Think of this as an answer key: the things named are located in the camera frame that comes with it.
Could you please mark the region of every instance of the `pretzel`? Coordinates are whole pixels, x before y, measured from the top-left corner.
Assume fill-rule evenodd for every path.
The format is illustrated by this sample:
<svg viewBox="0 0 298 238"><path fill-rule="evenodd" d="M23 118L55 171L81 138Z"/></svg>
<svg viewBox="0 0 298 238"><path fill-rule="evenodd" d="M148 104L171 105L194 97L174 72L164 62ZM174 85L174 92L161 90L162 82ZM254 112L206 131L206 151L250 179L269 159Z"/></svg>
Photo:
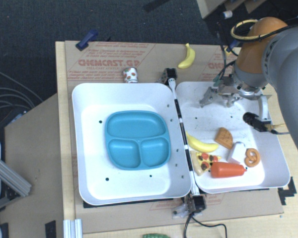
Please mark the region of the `pretzel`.
<svg viewBox="0 0 298 238"><path fill-rule="evenodd" d="M260 162L260 154L255 148L248 148L246 150L245 164L252 168Z"/></svg>

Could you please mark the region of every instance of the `green object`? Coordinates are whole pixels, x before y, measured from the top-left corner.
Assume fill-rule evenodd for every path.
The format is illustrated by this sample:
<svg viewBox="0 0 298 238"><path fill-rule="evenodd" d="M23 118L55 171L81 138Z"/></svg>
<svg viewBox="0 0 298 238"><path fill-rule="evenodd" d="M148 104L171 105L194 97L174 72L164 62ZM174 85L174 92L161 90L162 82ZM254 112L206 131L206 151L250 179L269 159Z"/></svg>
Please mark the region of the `green object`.
<svg viewBox="0 0 298 238"><path fill-rule="evenodd" d="M170 237L162 234L147 234L147 235L143 235L143 238L170 238Z"/></svg>

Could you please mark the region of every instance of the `blue clamp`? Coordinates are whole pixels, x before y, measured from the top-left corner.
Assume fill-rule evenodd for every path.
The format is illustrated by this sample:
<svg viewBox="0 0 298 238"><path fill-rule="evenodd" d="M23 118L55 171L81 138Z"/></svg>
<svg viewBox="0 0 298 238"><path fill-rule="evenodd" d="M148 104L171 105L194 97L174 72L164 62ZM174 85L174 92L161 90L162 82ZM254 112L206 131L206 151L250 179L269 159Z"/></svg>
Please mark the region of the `blue clamp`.
<svg viewBox="0 0 298 238"><path fill-rule="evenodd" d="M80 50L84 50L88 47L88 44L87 42L89 41L96 41L97 39L97 36L98 36L98 31L93 29L93 30L90 30L88 32L88 34L86 34L86 36L79 42L77 43L75 46Z"/></svg>

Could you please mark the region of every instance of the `tool with yellow tip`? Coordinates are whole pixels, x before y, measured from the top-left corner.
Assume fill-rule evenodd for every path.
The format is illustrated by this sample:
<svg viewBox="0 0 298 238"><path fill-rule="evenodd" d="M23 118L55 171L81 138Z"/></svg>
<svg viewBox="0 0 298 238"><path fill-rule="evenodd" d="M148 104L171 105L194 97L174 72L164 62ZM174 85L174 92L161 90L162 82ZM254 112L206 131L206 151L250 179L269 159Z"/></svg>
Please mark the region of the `tool with yellow tip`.
<svg viewBox="0 0 298 238"><path fill-rule="evenodd" d="M187 55L185 59L178 64L179 69L186 69L190 67L195 59L195 50L190 47L189 43L187 43L185 46L187 47Z"/></svg>
<svg viewBox="0 0 298 238"><path fill-rule="evenodd" d="M191 136L187 132L185 132L185 134L187 136L188 145L198 152L210 153L210 152L214 152L219 147L219 145L216 143L204 143L199 139Z"/></svg>

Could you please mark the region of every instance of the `banana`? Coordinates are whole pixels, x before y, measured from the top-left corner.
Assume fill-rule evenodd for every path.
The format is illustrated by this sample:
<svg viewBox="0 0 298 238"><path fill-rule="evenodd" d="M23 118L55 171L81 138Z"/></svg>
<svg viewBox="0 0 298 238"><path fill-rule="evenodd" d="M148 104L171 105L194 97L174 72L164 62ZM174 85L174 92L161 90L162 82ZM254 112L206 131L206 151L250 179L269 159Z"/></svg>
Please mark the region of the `banana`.
<svg viewBox="0 0 298 238"><path fill-rule="evenodd" d="M216 143L204 143L195 137L191 136L189 133L185 132L188 140L188 144L194 150L201 152L201 153L210 153L214 152L219 145Z"/></svg>
<svg viewBox="0 0 298 238"><path fill-rule="evenodd" d="M187 43L185 46L187 47L187 56L181 63L178 64L179 69L186 69L190 67L195 59L194 49L190 47L189 43Z"/></svg>

